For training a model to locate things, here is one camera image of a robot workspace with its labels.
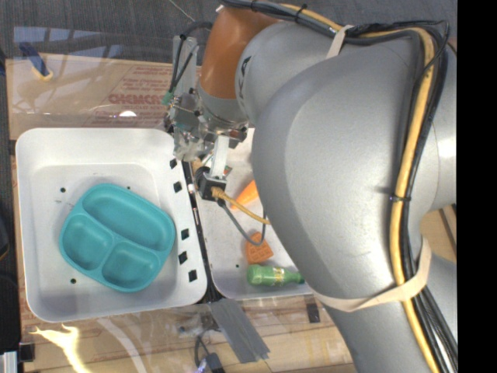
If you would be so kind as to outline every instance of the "gray carpet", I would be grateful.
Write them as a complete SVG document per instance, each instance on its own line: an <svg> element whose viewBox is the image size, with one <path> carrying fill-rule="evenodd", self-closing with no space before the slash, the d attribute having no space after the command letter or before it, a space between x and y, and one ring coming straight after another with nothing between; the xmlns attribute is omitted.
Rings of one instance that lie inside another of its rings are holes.
<svg viewBox="0 0 497 373"><path fill-rule="evenodd" d="M19 55L14 44L16 26L118 33L134 49L136 59L171 61L170 46L140 49L142 37L171 40L195 20L214 21L219 0L0 0L0 47L7 57ZM445 19L457 36L457 0L271 0L294 5L306 3L337 23L391 23L414 19ZM46 49L66 53L74 44L46 43ZM0 77L0 214L13 239L9 126L5 78ZM0 261L0 353L19 340L19 306L16 287L15 245Z"/></svg>

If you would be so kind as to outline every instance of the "green bottle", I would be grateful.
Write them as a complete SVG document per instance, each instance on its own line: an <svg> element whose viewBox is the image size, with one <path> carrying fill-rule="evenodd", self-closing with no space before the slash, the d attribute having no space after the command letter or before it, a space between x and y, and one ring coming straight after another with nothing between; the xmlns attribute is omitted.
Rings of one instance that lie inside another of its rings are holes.
<svg viewBox="0 0 497 373"><path fill-rule="evenodd" d="M289 283L304 283L299 272L290 272L282 267L263 267L252 264L247 269L247 281L255 286L284 286Z"/></svg>

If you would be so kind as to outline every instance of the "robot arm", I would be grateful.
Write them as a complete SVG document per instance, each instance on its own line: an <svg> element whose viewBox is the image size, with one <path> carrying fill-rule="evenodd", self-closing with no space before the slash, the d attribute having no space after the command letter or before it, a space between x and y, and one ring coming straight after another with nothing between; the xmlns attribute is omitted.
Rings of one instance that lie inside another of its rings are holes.
<svg viewBox="0 0 497 373"><path fill-rule="evenodd" d="M350 38L338 56L325 59L332 40L324 31L224 8L193 104L198 124L186 132L216 145L222 165L223 150L255 126L252 167L262 205L309 285L333 298L372 297L399 284L391 241L396 203L400 236L408 240L401 273L411 276L421 217L456 200L455 55L440 47L447 67L437 65L433 76L445 84L427 97L436 115L422 127L422 154L416 149L412 158L415 181L411 173L408 192L392 200L415 121L413 95L422 88L420 73L428 75L426 47L413 32L377 37L377 43ZM201 194L210 198L223 180L202 175ZM326 308L358 371L456 371L456 287L455 265L433 256L428 284L412 301L353 313ZM427 305L444 317L443 349L426 329L436 325L419 313ZM416 335L416 327L424 333Z"/></svg>

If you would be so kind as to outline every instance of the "white plastic container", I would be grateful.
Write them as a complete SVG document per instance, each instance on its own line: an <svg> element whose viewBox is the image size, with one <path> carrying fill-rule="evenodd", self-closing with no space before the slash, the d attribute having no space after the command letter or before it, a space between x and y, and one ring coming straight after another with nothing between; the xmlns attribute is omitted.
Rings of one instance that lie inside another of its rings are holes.
<svg viewBox="0 0 497 373"><path fill-rule="evenodd" d="M154 129L36 128L16 145L26 298L48 322L191 305L207 289L199 239L173 139ZM62 257L58 237L90 187L130 188L171 216L176 241L144 290L122 293L85 276Z"/></svg>

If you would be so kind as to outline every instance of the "blue plastic tray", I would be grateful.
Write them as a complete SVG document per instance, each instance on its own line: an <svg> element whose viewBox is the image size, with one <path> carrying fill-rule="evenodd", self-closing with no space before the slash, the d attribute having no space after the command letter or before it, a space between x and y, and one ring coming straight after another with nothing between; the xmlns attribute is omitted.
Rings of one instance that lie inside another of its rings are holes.
<svg viewBox="0 0 497 373"><path fill-rule="evenodd" d="M161 271L176 238L172 219L153 203L104 183L90 188L59 236L64 259L118 291L146 288Z"/></svg>

